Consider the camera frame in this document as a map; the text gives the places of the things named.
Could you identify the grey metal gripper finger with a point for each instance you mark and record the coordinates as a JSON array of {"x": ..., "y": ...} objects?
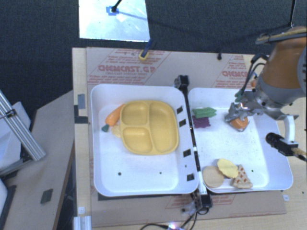
[
  {"x": 231, "y": 112},
  {"x": 247, "y": 118}
]

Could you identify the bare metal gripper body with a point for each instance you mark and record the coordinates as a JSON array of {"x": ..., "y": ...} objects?
[{"x": 254, "y": 104}]

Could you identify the orange round toy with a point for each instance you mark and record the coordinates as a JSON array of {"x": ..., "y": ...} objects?
[{"x": 238, "y": 124}]

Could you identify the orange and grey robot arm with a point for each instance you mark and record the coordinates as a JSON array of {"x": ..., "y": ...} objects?
[{"x": 280, "y": 63}]

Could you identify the green toy beans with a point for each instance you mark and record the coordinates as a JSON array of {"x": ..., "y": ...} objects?
[{"x": 204, "y": 112}]

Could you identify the purple flat toy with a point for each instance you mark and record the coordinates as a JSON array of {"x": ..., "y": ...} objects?
[{"x": 202, "y": 123}]

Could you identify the white plastic tray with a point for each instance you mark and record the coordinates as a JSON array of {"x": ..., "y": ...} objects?
[
  {"x": 235, "y": 150},
  {"x": 144, "y": 174}
]

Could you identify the thin black and white rod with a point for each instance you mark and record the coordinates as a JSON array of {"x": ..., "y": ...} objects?
[{"x": 192, "y": 130}]

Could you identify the yellow crinkled chip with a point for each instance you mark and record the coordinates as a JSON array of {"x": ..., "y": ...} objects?
[{"x": 227, "y": 168}]

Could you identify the pizza slice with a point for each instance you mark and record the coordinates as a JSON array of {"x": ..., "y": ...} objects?
[{"x": 242, "y": 180}]

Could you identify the round tan biscuit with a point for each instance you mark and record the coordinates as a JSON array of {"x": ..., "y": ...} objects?
[{"x": 212, "y": 177}]

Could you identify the yellow divided plate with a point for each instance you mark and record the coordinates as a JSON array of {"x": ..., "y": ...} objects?
[{"x": 148, "y": 128}]

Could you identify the brown cardboard board red print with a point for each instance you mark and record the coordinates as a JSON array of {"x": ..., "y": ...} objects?
[{"x": 158, "y": 63}]

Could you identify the pale yellow flat toy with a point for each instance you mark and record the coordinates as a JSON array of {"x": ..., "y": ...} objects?
[{"x": 117, "y": 131}]

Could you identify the orange carrot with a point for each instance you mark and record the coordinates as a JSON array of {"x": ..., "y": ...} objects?
[{"x": 114, "y": 116}]

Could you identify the black cylinder on white bracket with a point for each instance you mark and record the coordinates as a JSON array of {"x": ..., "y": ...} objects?
[{"x": 279, "y": 142}]

